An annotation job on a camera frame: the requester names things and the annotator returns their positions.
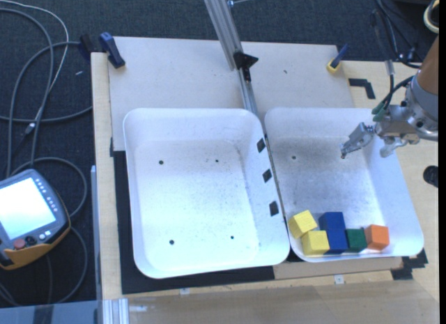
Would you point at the white plastic tray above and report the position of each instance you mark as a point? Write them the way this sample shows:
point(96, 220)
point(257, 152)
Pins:
point(195, 197)
point(331, 183)

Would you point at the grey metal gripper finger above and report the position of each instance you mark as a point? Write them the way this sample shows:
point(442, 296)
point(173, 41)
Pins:
point(357, 138)
point(391, 145)

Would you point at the orange cube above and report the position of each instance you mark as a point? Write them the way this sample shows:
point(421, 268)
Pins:
point(377, 237)

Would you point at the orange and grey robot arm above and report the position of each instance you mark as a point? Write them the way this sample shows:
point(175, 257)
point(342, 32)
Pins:
point(429, 75)

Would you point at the pale wood board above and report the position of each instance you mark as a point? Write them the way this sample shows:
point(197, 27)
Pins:
point(181, 78)

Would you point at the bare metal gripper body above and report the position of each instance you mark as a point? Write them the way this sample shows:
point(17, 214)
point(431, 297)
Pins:
point(400, 123)

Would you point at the green cube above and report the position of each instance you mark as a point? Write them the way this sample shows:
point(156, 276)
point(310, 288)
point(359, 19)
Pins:
point(355, 239)

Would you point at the blue cube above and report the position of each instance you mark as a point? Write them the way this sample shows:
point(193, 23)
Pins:
point(334, 232)

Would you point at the yellow cube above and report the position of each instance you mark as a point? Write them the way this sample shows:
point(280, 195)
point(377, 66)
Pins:
point(315, 243)
point(301, 223)

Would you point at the black cylinder on white bracket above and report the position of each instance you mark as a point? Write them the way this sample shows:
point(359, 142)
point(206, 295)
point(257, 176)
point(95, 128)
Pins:
point(432, 175)

